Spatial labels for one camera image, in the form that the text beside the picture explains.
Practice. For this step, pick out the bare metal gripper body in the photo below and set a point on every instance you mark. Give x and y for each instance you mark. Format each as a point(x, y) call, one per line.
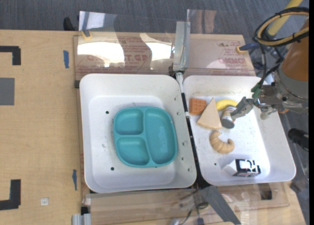
point(269, 97)

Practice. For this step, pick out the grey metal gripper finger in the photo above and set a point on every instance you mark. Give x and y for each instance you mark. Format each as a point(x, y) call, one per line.
point(266, 113)
point(243, 108)

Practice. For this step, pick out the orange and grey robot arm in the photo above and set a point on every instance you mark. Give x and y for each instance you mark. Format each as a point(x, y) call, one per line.
point(295, 59)

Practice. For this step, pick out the yellow banana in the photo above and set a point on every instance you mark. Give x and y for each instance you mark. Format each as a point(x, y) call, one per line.
point(224, 103)

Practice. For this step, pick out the small silver can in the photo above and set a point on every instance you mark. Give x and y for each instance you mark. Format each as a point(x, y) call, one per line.
point(227, 121)

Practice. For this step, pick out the white plastic tray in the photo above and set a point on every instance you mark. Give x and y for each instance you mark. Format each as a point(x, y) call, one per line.
point(255, 140)
point(103, 131)

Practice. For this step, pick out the beige toy pizza slice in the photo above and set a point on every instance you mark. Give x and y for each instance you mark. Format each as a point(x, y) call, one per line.
point(211, 118)

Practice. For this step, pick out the beige toy croissant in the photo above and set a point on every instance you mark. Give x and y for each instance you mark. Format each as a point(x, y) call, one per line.
point(220, 145)

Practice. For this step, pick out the orange toy waffle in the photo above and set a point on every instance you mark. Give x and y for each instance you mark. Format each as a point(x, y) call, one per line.
point(196, 106)

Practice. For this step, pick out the white carton with black print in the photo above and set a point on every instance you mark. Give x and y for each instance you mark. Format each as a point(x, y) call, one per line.
point(245, 168)

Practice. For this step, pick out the blue divided plate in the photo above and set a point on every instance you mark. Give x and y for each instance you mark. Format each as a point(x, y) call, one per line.
point(147, 135)

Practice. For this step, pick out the brown cardboard board red print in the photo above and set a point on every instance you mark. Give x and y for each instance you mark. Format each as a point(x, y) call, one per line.
point(137, 58)

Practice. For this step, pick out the black cylinder on white bracket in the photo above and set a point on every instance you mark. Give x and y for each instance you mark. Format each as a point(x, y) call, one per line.
point(298, 137)

